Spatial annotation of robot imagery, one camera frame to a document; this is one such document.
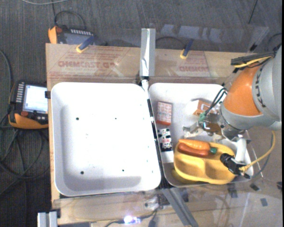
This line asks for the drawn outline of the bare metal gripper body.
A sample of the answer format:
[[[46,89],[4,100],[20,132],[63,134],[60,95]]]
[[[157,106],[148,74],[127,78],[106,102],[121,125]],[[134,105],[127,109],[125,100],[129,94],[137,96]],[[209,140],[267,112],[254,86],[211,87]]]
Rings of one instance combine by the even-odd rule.
[[[199,125],[209,134],[222,136],[221,125],[223,125],[223,120],[219,113],[201,113],[199,116]]]

